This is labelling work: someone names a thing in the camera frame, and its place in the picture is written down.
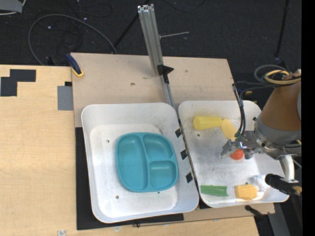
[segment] toy kitchen sink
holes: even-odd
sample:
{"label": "toy kitchen sink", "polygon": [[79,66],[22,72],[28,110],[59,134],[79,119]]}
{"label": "toy kitchen sink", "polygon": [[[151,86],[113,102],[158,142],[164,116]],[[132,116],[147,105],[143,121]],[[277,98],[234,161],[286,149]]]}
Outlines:
{"label": "toy kitchen sink", "polygon": [[[244,103],[250,130],[260,109],[250,101]],[[255,154],[250,160],[220,159],[227,139],[220,128],[194,130],[196,115],[229,118],[236,126],[240,121],[236,101],[183,102],[179,106],[182,129],[175,109],[166,103],[96,104],[83,110],[92,210],[98,220],[115,223],[189,212],[199,198],[210,207],[288,198],[268,188],[252,201],[237,199],[235,185],[268,173],[283,176],[281,165],[266,154]],[[157,154],[160,147],[164,152]],[[202,194],[201,185],[225,185],[228,196]]]}

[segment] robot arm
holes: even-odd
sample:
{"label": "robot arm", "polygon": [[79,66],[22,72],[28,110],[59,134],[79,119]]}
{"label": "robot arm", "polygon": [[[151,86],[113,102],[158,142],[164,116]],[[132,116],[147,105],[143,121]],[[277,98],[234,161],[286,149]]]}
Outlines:
{"label": "robot arm", "polygon": [[265,153],[280,160],[285,177],[269,174],[265,181],[287,194],[289,191],[297,194],[292,156],[301,156],[302,150],[298,144],[294,147],[291,144],[302,140],[301,74],[288,74],[281,82],[282,85],[273,90],[255,120],[254,130],[237,134],[235,141],[228,140],[222,148],[221,157],[241,149],[246,159],[252,158],[255,153]]}

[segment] red toy tomato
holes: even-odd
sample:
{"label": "red toy tomato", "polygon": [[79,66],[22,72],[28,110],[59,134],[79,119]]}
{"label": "red toy tomato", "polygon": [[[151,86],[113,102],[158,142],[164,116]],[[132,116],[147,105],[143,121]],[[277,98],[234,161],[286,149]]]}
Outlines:
{"label": "red toy tomato", "polygon": [[230,154],[230,157],[233,158],[234,160],[240,160],[244,156],[244,152],[241,149],[235,150],[234,153]]}

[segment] black carpet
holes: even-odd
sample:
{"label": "black carpet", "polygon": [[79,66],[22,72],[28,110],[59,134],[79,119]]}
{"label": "black carpet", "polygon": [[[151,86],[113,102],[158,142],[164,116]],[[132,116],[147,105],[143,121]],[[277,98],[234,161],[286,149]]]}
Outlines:
{"label": "black carpet", "polygon": [[[0,64],[68,65],[70,52],[148,55],[135,18],[146,1],[27,0],[22,13],[0,15]],[[163,56],[227,59],[235,81],[256,82],[266,64],[301,68],[302,0],[149,1],[160,35],[189,31],[163,37]],[[247,99],[263,108],[270,93]]]}

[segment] black cable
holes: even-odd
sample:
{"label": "black cable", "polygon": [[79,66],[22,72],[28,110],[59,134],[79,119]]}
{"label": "black cable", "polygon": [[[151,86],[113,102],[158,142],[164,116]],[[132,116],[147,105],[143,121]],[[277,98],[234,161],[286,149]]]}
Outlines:
{"label": "black cable", "polygon": [[203,1],[201,2],[201,4],[199,4],[197,7],[192,8],[192,9],[189,9],[189,10],[182,10],[182,9],[179,9],[179,8],[175,7],[172,3],[170,3],[170,2],[168,2],[168,1],[166,1],[166,0],[161,0],[161,1],[167,3],[168,5],[172,6],[174,9],[176,9],[176,10],[178,10],[178,11],[181,11],[181,12],[190,12],[190,11],[196,10],[197,8],[199,8],[200,6],[202,6],[206,0],[203,0]]}
{"label": "black cable", "polygon": [[[67,38],[71,37],[71,36],[75,36],[76,37],[76,42],[68,42]],[[62,42],[58,45],[58,47],[56,48],[56,55],[59,59],[59,61],[61,63],[64,62],[64,51],[62,52],[62,48],[65,48],[67,50],[70,50],[72,52],[76,52],[83,43],[83,37],[82,37],[82,33],[79,30],[78,32],[73,32],[72,30],[68,30],[68,31],[64,31],[62,33]]]}
{"label": "black cable", "polygon": [[240,127],[238,129],[238,133],[241,134],[242,133],[243,124],[244,124],[244,115],[243,115],[244,111],[242,110],[242,105],[241,105],[241,102],[240,102],[239,95],[237,94],[237,89],[235,87],[235,84],[233,84],[233,86],[234,86],[233,87],[233,92],[234,92],[236,101],[237,101],[239,109],[240,109],[240,114],[241,114],[241,122],[240,122]]}
{"label": "black cable", "polygon": [[255,79],[256,79],[257,81],[259,81],[261,84],[263,84],[263,85],[266,86],[266,87],[281,87],[281,86],[283,86],[283,85],[279,85],[279,84],[275,84],[275,83],[271,83],[271,82],[269,82],[269,81],[266,81],[266,80],[264,79],[266,73],[264,73],[264,74],[261,76],[261,78],[260,78],[260,77],[258,76],[258,72],[260,72],[262,69],[265,69],[265,68],[276,68],[277,70],[285,71],[285,72],[287,72],[287,73],[289,73],[289,74],[292,74],[289,70],[287,70],[287,69],[285,69],[285,68],[283,68],[282,66],[279,66],[279,65],[268,64],[268,65],[259,66],[259,67],[256,68],[255,71],[254,71],[254,77],[255,77]]}
{"label": "black cable", "polygon": [[[42,12],[39,12],[36,16],[35,16],[35,19],[39,19],[41,18],[42,16],[46,16],[46,15],[51,15],[51,14],[58,14],[57,12],[55,11],[42,11]],[[69,26],[70,26],[70,22],[69,22],[69,19],[67,20],[58,20],[56,22],[54,22],[53,24],[46,24],[46,25],[43,25],[41,22],[37,22],[36,24],[38,27],[41,27],[42,29],[44,30],[49,30],[49,31],[56,31],[56,30],[62,30],[62,31],[67,31],[67,30],[72,30]],[[63,38],[60,37],[60,38],[57,38],[55,34],[53,34],[52,37],[48,36],[47,34],[43,34],[39,31],[36,31],[36,34],[38,35],[41,35],[47,39],[52,39],[52,40],[62,40]]]}
{"label": "black cable", "polygon": [[245,112],[244,112],[244,106],[243,106],[243,103],[242,103],[242,108],[241,108],[241,115],[243,116],[243,129],[242,129],[242,132],[241,132],[241,136],[244,135],[244,132],[245,132],[245,129],[246,129],[246,118],[245,118]]}
{"label": "black cable", "polygon": [[[62,4],[62,5],[66,5],[66,6],[71,6],[72,10],[74,13],[77,14],[86,14],[86,15],[90,15],[90,16],[94,16],[94,17],[107,17],[109,16],[112,12],[113,12],[113,5],[111,5],[110,3],[108,2],[105,2],[105,1],[101,1],[101,2],[96,2],[96,3],[93,3],[93,4],[90,4],[90,5],[82,5],[82,4],[79,4],[79,1],[78,0],[74,0],[75,1],[75,5],[73,6],[72,3],[69,1],[69,0],[66,0],[67,2],[64,3],[60,0],[56,0],[56,2]],[[104,14],[104,15],[97,15],[97,14],[92,14],[92,13],[89,13],[89,12],[85,12],[85,11],[81,11],[81,8],[87,8],[87,7],[93,7],[93,6],[96,6],[96,5],[99,5],[99,4],[104,4],[106,6],[109,7],[109,12]]]}
{"label": "black cable", "polygon": [[80,22],[82,24],[84,24],[85,26],[91,28],[92,30],[96,31],[98,34],[100,34],[102,37],[104,37],[107,42],[111,45],[111,47],[113,48],[114,52],[116,54],[118,54],[116,48],[114,47],[114,45],[112,44],[112,42],[103,34],[101,33],[99,30],[97,30],[96,28],[94,28],[93,26],[90,26],[88,25],[87,23],[83,22],[83,21],[80,21],[79,19],[76,19],[74,17],[71,17],[71,16],[67,16],[67,15],[63,15],[63,14],[50,14],[50,15],[46,15],[46,16],[43,16],[43,17],[40,17],[38,18],[37,20],[34,21],[34,23],[31,25],[30,27],[30,30],[29,30],[29,34],[28,34],[28,44],[29,44],[29,48],[31,50],[31,53],[33,54],[34,58],[41,64],[41,65],[44,65],[40,60],[39,58],[36,56],[35,52],[33,51],[32,49],[32,45],[31,45],[31,32],[32,32],[32,29],[33,27],[37,24],[37,22],[39,22],[40,20],[44,19],[44,18],[48,18],[48,17],[65,17],[65,18],[69,18],[69,19],[72,19],[76,22]]}
{"label": "black cable", "polygon": [[280,30],[279,40],[278,40],[278,46],[277,46],[277,50],[275,52],[275,57],[276,57],[277,61],[279,61],[279,52],[280,52],[280,47],[281,47],[281,43],[282,43],[282,38],[284,35],[284,27],[285,27],[287,11],[289,10],[289,3],[290,3],[290,0],[285,0],[285,6],[283,9],[284,10],[283,18],[282,18],[282,23],[281,23],[281,30]]}
{"label": "black cable", "polygon": [[258,82],[248,82],[248,81],[236,81],[234,82],[234,85],[238,85],[238,84],[247,84],[247,85],[252,85],[252,86],[261,86],[261,83]]}
{"label": "black cable", "polygon": [[297,145],[297,146],[284,146],[285,148],[300,148],[302,147],[301,145]]}
{"label": "black cable", "polygon": [[245,89],[245,90],[243,90],[243,91],[240,93],[240,99],[243,99],[243,95],[244,95],[244,93],[246,93],[247,91],[252,91],[252,90],[257,90],[257,89],[269,89],[269,87],[254,87],[254,88]]}
{"label": "black cable", "polygon": [[[144,5],[147,5],[151,0],[146,0],[144,2]],[[133,19],[131,20],[131,22],[129,23],[129,25],[127,26],[127,28],[124,30],[124,32],[122,33],[122,35],[117,39],[117,41],[115,42],[114,46],[117,47],[118,44],[120,43],[120,41],[124,38],[124,36],[127,34],[127,32],[130,30],[130,28],[133,26],[134,22],[136,22],[136,20],[139,18],[139,13],[137,12]]]}

